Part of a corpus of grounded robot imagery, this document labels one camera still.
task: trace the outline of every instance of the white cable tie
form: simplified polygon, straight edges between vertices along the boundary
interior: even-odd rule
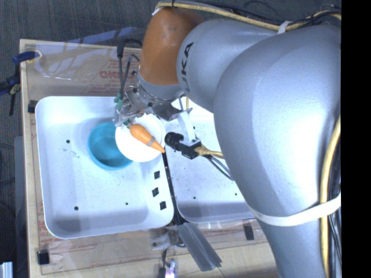
[[[152,12],[152,16],[154,16],[156,13],[158,13],[163,7],[156,7],[155,11]]]
[[[302,212],[290,215],[290,216],[269,216],[264,215],[250,207],[252,214],[260,221],[265,222],[269,225],[274,226],[295,226],[305,224],[306,222],[310,222],[316,220],[318,218],[322,218],[324,216],[330,215],[334,213],[339,207],[341,206],[341,192],[339,195],[325,203],[319,204],[312,208],[308,208]]]
[[[278,28],[278,34],[285,33],[286,32],[286,27],[288,24],[292,23],[291,21],[284,21]]]

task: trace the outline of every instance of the teal bowl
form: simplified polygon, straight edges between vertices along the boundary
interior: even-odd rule
[[[117,147],[114,123],[96,126],[88,137],[88,151],[92,160],[106,170],[120,170],[133,161],[124,156]]]

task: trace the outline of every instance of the orange carrot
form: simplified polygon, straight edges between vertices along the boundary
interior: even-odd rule
[[[130,127],[130,134],[134,137],[137,138],[140,142],[143,142],[145,145],[152,147],[159,152],[164,153],[165,150],[161,146],[159,142],[156,141],[155,137],[153,137],[145,127],[142,125],[139,125],[137,123],[131,125]]]

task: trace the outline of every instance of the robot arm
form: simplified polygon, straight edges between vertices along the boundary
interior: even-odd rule
[[[171,102],[183,95],[214,113],[225,161],[254,211],[286,217],[319,203],[323,160],[340,116],[337,27],[277,34],[165,8],[150,22],[142,52],[138,89],[129,97],[165,120],[181,114]],[[319,219],[258,221],[281,277],[328,275]]]

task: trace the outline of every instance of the sink basin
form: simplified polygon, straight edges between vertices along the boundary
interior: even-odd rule
[[[87,140],[111,122],[112,97],[46,97],[36,106],[45,223],[72,239],[159,228],[174,207],[162,156],[105,170],[89,156]]]

